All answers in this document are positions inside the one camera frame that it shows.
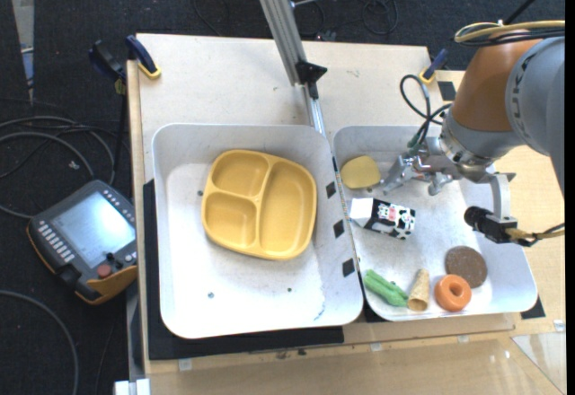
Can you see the brown round biscuit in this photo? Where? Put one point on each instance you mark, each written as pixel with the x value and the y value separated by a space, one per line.
pixel 466 266

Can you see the black cylinder on white bracket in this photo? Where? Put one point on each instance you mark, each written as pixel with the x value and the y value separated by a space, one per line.
pixel 487 222

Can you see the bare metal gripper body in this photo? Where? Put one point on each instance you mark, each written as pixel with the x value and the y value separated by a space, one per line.
pixel 453 162

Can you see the white and black milk carton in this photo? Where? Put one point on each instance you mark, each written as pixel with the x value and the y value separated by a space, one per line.
pixel 386 218

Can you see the yellow divided plate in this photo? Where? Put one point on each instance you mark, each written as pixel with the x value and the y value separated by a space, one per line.
pixel 287 209

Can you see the green bean pod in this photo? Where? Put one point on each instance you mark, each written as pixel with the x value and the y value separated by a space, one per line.
pixel 384 289

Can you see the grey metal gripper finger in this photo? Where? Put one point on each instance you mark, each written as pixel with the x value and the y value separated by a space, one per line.
pixel 396 177
pixel 440 184

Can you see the yellow round biscuit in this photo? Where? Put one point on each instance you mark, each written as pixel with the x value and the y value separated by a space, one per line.
pixel 360 172

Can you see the pale wood board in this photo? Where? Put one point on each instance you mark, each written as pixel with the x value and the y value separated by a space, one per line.
pixel 224 88

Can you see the tan ice cream cone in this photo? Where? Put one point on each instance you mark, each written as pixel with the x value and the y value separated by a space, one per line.
pixel 419 292

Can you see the orange doughnut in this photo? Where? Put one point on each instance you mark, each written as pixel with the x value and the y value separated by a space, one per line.
pixel 444 298

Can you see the white plastic tray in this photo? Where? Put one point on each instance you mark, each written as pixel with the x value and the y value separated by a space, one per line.
pixel 449 222
pixel 251 285

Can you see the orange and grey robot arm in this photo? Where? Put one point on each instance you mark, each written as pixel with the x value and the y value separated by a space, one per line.
pixel 489 88

